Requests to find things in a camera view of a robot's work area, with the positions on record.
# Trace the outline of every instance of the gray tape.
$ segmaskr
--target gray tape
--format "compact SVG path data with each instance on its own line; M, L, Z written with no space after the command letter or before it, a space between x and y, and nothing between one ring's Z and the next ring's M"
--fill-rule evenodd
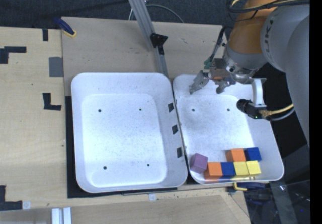
M49 76L50 77L63 77L64 70L61 57L49 58Z

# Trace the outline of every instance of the metal pole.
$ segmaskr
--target metal pole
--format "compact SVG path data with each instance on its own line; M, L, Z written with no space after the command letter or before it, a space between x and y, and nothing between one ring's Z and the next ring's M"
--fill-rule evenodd
M165 56L163 54L163 50L162 48L160 49L160 47L158 46L154 48L150 38L152 33L155 33L155 30L150 15L147 11L145 1L129 0L129 2L132 6L137 22L143 33L148 49L151 51L155 51L155 58L159 71L163 73L165 76L168 76L167 65L165 61Z

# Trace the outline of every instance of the tray hole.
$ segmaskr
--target tray hole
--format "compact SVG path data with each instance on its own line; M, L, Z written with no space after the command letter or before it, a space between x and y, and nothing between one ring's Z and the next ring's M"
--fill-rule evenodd
M168 104L168 109L169 109L169 112L173 111L174 109L173 103Z
M178 131L179 131L179 130L178 130L178 126L177 126L177 125L174 125L174 126L172 127L172 133L173 133L173 134L176 134Z
M180 158L182 156L182 149L181 147L177 148L177 157Z

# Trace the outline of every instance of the yellow cube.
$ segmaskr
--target yellow cube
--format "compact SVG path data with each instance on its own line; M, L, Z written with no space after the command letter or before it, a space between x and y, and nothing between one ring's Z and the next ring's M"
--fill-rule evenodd
M246 162L234 162L233 163L236 171L236 176L235 177L247 177L249 176L249 172L247 169Z
M262 172L258 161L246 161L246 165L250 176L255 176Z

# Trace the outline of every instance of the orange cube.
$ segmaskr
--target orange cube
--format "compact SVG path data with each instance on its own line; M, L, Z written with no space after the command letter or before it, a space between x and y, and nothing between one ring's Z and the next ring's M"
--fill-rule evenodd
M222 169L220 162L208 162L206 171L204 172L205 179L218 179L222 177Z
M246 157L244 149L230 149L226 152L228 162L245 162Z

